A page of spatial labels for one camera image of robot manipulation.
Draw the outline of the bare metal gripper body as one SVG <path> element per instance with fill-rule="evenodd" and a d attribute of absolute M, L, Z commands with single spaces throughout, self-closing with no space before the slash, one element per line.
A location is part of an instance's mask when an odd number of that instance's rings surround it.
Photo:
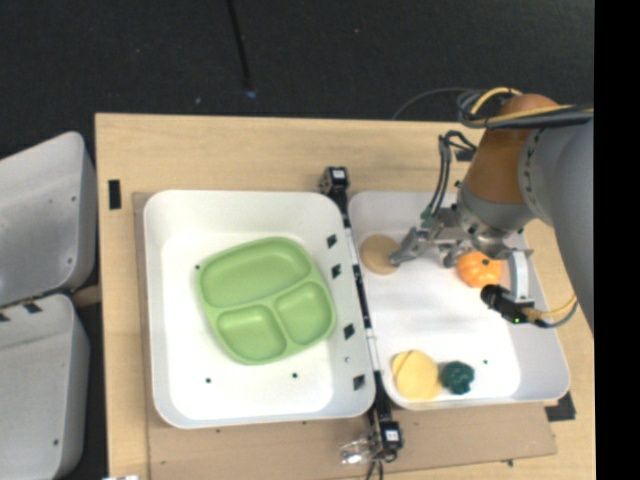
<path fill-rule="evenodd" d="M 517 229 L 515 206 L 427 207 L 421 214 L 421 230 L 429 244 L 451 246 L 458 255 L 464 248 L 477 250 L 490 259 L 506 259 L 511 248 L 506 239 Z"/>

